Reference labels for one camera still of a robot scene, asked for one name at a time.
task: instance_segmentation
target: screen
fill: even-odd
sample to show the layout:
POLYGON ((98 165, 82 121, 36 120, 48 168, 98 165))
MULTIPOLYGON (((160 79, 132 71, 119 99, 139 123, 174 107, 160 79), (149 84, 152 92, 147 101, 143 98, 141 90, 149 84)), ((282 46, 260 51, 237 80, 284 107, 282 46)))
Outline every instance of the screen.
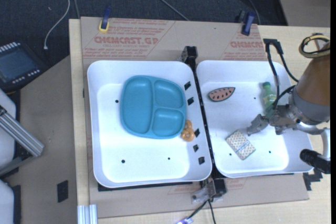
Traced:
POLYGON ((0 79, 7 83, 38 66, 23 50, 13 50, 0 55, 0 79))

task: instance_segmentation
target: blue divided plate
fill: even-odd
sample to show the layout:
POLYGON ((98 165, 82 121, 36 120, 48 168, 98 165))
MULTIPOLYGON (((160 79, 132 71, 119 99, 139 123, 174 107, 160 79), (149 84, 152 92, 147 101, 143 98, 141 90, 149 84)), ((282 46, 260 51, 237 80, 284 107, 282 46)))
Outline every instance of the blue divided plate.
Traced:
POLYGON ((186 119, 186 101, 176 83, 134 76, 123 87, 120 101, 123 127, 131 134, 166 139, 181 133, 186 119))

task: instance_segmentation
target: green bottle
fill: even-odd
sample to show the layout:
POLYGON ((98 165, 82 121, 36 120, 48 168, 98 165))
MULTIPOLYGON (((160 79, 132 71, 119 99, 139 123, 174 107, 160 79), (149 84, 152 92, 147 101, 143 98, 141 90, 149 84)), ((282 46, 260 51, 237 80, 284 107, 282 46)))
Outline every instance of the green bottle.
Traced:
POLYGON ((264 99, 265 108, 267 109, 270 105, 274 103, 277 95, 271 90, 271 84, 269 82, 264 82, 262 87, 265 90, 262 97, 264 99))

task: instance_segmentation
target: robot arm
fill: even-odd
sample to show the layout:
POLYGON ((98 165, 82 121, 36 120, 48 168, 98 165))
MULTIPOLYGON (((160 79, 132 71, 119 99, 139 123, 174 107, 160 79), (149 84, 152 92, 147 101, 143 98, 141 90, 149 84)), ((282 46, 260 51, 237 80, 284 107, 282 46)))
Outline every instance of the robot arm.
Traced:
POLYGON ((312 58, 301 79, 290 89, 288 104, 270 106, 265 116, 258 115, 247 128, 248 135, 271 125, 277 134, 286 129, 301 130, 312 135, 321 135, 323 154, 303 150, 300 158, 309 165, 330 173, 330 129, 319 129, 316 125, 330 120, 330 40, 316 52, 305 52, 303 47, 316 36, 306 38, 300 47, 305 57, 312 58))

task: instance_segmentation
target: blue clamp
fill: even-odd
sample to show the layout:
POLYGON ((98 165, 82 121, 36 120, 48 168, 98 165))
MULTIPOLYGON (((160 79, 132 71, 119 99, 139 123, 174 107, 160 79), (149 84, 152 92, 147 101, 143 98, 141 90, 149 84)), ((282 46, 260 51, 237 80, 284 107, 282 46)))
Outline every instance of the blue clamp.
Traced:
POLYGON ((245 36, 250 35, 251 25, 253 23, 256 14, 254 12, 248 12, 245 17, 245 24, 243 25, 241 33, 245 36))
POLYGON ((106 9, 105 9, 105 13, 104 13, 104 17, 103 17, 103 20, 100 21, 100 24, 99 24, 99 31, 101 33, 106 33, 107 30, 109 29, 109 17, 110 17, 110 13, 111 13, 111 7, 108 6, 106 9))

